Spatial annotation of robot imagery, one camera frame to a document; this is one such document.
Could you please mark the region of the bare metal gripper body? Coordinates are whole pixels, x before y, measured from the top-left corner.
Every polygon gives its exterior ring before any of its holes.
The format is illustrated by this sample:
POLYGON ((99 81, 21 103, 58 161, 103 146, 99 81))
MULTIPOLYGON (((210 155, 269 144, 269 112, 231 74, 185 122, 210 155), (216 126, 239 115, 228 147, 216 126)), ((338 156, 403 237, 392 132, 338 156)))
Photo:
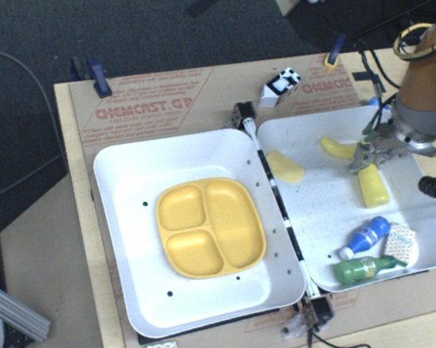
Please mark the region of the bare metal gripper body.
POLYGON ((408 153, 431 158, 436 156, 436 135, 417 131, 400 119, 388 120, 376 129, 365 130, 363 134, 365 136, 361 147, 367 149, 367 154, 381 154, 382 163, 408 153))

